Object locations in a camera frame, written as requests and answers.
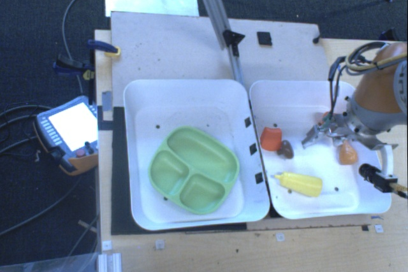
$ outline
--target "black floor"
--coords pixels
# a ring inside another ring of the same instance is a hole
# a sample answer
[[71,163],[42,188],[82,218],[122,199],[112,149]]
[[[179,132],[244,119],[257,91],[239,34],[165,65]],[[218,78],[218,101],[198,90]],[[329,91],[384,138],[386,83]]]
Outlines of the black floor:
[[[65,55],[61,22],[70,1],[0,0],[0,114],[25,102],[59,106],[80,94],[76,80],[52,71],[57,55]],[[407,40],[407,0],[224,0],[224,4],[231,18],[319,24],[324,38],[377,39],[394,28],[399,40]],[[93,30],[108,27],[104,0],[79,0],[67,21],[73,57],[87,60],[85,42]],[[6,119],[31,113],[20,111]],[[30,121],[2,128],[0,151],[25,139],[24,131],[32,132]],[[78,181],[43,154],[34,162],[37,148],[34,143],[0,156],[0,234],[50,206]],[[67,256],[84,231],[78,221],[90,222],[96,216],[94,185],[91,171],[55,208],[0,236],[0,266]],[[95,235],[87,234],[73,255],[90,252],[94,241]]]

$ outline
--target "black bracket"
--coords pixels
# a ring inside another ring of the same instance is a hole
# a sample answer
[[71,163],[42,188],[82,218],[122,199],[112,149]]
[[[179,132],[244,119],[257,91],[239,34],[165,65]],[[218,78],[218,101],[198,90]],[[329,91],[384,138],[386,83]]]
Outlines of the black bracket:
[[224,41],[227,44],[227,47],[230,45],[232,46],[232,54],[235,57],[239,57],[240,52],[238,51],[238,44],[245,38],[245,36],[231,30],[225,30],[222,33],[222,36],[224,36]]

